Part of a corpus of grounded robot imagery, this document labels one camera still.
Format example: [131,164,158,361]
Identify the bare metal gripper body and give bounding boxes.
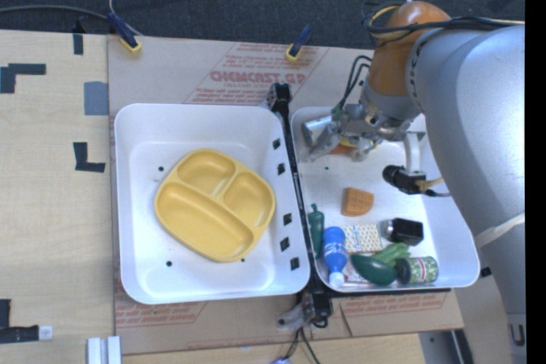
[335,102,414,142]

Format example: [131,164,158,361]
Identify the brown toy waffle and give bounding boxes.
[340,187,375,218]

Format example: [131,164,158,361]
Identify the white plastic tray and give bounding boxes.
[289,105,481,293]
[113,102,311,306]

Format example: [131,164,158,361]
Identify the thin black rod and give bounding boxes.
[276,106,322,296]

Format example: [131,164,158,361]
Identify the white patterned carton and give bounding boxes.
[340,223,384,255]

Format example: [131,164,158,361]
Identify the black and silver bottle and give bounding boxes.
[378,217,425,247]

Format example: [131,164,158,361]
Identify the blue bottle white cap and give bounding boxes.
[321,225,348,288]

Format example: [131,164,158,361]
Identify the light green toy beans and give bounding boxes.
[369,241,412,268]

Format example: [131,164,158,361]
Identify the white and red packet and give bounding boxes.
[342,262,373,286]

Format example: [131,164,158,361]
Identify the green can dark lid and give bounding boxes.
[393,255,440,286]

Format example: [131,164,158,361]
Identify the yellow divided plate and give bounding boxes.
[153,147,277,263]

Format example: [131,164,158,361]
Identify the brown cardboard board red print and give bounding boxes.
[106,33,466,355]

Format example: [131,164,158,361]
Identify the black cylinder on white bracket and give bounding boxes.
[381,131,429,196]

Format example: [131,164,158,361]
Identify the black block with thin wires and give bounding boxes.
[303,291,334,328]
[265,82,293,113]

